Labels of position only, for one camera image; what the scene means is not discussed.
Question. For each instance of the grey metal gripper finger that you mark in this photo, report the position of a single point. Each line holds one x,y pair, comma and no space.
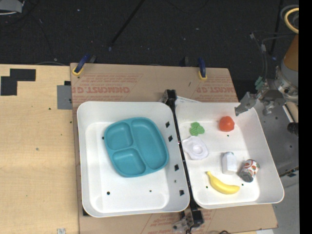
267,107
245,103

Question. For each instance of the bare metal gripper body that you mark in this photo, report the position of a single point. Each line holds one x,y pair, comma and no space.
274,92

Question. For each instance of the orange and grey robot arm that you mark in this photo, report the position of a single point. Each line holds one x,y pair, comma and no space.
291,57

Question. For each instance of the red toy tomato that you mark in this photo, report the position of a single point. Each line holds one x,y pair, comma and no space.
226,123

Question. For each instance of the white plastic tray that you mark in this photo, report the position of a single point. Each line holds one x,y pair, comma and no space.
253,142
97,179

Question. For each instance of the green toy broccoli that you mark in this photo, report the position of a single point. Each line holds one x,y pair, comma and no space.
196,128

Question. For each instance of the white plastic bottle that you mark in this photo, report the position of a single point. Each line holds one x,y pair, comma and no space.
229,163

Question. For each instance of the small can orange white print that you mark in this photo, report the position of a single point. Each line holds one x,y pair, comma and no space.
249,170

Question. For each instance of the white toy fried egg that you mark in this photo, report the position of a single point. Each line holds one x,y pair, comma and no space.
196,149

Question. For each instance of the thin black rod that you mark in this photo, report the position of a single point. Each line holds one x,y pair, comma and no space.
181,145

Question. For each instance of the yellow banana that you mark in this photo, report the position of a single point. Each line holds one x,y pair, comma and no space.
223,186

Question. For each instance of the blue divided plate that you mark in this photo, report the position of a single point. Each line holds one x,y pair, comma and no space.
143,135

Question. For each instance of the brown cardboard board red print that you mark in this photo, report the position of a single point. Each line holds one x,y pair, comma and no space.
136,84

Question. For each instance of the black cylinder on white bracket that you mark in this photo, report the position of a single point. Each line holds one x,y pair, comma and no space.
293,128

